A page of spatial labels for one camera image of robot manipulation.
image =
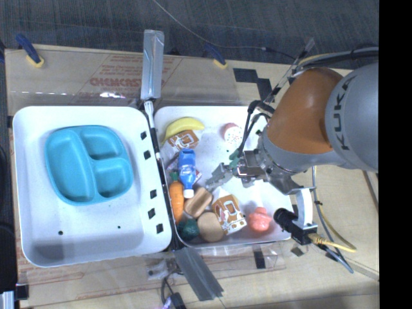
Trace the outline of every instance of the table surface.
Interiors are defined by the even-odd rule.
[[[6,51],[9,115],[29,105],[107,104],[100,94],[113,92],[114,88],[116,94],[126,99],[114,98],[110,104],[122,105],[127,100],[133,101],[133,96],[139,96],[136,95],[142,68],[139,53],[35,47],[45,60],[40,69],[24,60],[23,51]],[[175,104],[247,105],[259,98],[259,82],[269,81],[274,87],[289,67],[227,62],[228,67],[223,70],[210,59],[165,56],[162,100],[157,108]],[[237,82],[234,72],[239,70],[252,73],[254,80],[252,77],[248,82]],[[337,71],[343,75],[349,72]],[[309,173],[297,175],[295,180],[311,184]],[[253,262],[250,252],[238,255],[237,261],[232,257],[234,261],[230,263],[227,256],[212,257],[209,263],[224,289],[221,298],[199,301],[182,276],[173,276],[170,280],[173,291],[182,295],[188,308],[379,308],[376,176],[360,170],[319,166],[317,193],[335,230],[357,247],[356,253],[342,252],[353,274],[327,258],[317,247],[299,246],[287,240],[262,245],[268,262],[273,260],[273,265],[266,269],[258,270],[253,264],[245,267],[246,262]],[[17,198],[15,186],[14,198]],[[17,200],[14,203],[19,282],[30,285],[30,296],[21,301],[22,308],[162,307],[160,280],[148,279],[147,258],[144,257],[60,268],[31,265],[21,251]],[[320,225],[317,216],[314,221]],[[320,225],[318,233],[323,232]],[[294,254],[296,249],[300,250],[300,256]]]

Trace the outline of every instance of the pink toy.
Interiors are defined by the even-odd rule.
[[[269,229],[272,218],[268,215],[264,207],[256,207],[252,214],[248,217],[248,226],[256,232],[263,232]]]

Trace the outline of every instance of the dark gray fabric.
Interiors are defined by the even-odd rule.
[[[379,44],[379,0],[157,0],[191,31],[219,46],[226,59],[290,63],[313,37],[312,55]],[[201,57],[204,41],[152,0],[0,0],[0,38],[9,48],[23,33],[33,43],[141,52],[145,29],[165,34],[165,52]],[[360,62],[335,67],[356,68]],[[8,153],[4,68],[0,69],[0,141]],[[1,198],[0,222],[12,223],[10,178]],[[13,278],[14,241],[0,229],[0,290]]]

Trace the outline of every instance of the white bottle cap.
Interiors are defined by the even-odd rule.
[[[193,189],[184,189],[183,190],[183,197],[192,198],[193,196],[194,196],[194,190]]]

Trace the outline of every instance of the black connector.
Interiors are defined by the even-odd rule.
[[[297,220],[295,213],[288,211],[287,209],[281,208],[275,211],[273,219],[278,225],[281,226],[283,230],[290,233],[291,237],[296,240],[300,245],[308,245],[312,241],[308,237],[309,234],[317,232],[317,226],[308,226],[305,229],[299,228],[294,221]]]
[[[179,293],[179,292],[173,293],[173,294],[170,296],[170,299],[172,300],[172,304],[174,305],[174,307],[175,307],[176,309],[186,309],[186,306],[185,306],[185,304],[183,303],[183,299],[182,299],[182,297],[180,296],[180,293]]]

